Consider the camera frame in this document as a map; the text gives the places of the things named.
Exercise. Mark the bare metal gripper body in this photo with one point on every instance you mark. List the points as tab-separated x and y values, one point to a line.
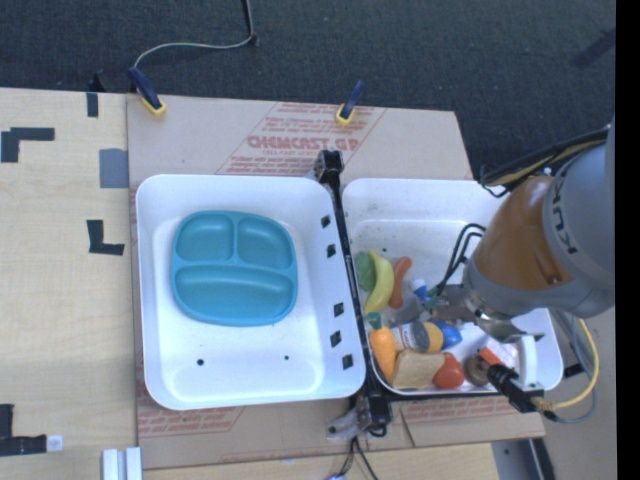
462	302

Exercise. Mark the dull grey metal gripper finger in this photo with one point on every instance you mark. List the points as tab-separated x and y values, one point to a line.
412	310

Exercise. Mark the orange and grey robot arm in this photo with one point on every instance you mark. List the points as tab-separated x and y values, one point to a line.
535	248

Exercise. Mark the small labelled grey can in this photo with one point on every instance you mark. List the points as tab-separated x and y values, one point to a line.
411	337

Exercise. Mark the orange sausage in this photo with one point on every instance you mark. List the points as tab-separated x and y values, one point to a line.
400	280

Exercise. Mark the yellow banana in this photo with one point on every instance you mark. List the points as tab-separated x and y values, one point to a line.
382	280

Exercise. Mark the orange carrot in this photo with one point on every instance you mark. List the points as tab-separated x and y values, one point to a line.
384	350

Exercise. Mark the tan bread slice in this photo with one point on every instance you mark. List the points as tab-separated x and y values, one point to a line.
415	369

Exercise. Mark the orange and white carton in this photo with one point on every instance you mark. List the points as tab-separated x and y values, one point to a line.
500	354

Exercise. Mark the brown doughnut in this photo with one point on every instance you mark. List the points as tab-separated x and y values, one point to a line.
476	370

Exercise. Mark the red tomato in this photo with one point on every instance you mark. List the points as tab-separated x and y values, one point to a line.
449	373

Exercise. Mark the white plastic tray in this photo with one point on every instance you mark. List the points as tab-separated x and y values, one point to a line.
415	213
240	368

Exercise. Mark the blue divided plate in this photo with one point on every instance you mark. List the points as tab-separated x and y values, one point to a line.
232	268

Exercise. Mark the brown cardboard board red print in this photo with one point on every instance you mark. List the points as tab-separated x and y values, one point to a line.
225	138

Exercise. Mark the black cylinder on white bracket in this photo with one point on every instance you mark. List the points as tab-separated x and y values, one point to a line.
526	363

